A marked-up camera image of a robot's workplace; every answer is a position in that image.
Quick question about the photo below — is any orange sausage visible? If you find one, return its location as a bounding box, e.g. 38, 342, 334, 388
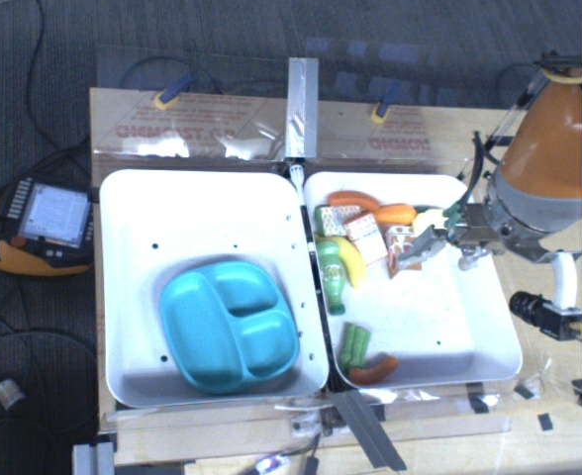
346, 354, 400, 387
326, 189, 382, 214

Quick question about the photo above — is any orange carrot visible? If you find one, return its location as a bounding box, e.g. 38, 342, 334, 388
372, 203, 429, 227

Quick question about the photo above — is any brown cardboard board red print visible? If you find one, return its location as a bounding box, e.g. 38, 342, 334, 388
88, 86, 582, 465

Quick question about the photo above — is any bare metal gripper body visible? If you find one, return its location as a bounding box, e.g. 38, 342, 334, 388
444, 202, 558, 265

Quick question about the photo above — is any green and white carton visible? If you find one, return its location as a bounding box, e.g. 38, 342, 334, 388
314, 204, 363, 238

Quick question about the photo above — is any grey metal can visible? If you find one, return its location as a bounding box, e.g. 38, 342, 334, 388
0, 377, 28, 412

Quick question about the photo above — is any black cylinder on white bracket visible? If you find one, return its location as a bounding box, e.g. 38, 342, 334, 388
508, 249, 582, 342

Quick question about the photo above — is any pink and white carton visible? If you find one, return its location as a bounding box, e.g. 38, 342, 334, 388
341, 211, 390, 268

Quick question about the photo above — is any white plastic tray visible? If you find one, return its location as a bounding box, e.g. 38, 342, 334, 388
302, 170, 525, 391
98, 167, 332, 410

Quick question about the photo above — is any yellow banana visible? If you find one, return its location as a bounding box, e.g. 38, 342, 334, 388
314, 234, 368, 289

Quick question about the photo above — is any blue divided plate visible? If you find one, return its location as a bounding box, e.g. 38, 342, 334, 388
158, 259, 301, 397

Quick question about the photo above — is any green bottle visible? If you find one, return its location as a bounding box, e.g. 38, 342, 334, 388
315, 238, 347, 317

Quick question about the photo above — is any pale yellow round fruit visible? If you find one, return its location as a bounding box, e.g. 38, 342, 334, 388
411, 208, 448, 238

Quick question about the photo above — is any orange and white carton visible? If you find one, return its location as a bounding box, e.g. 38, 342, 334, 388
384, 224, 424, 280

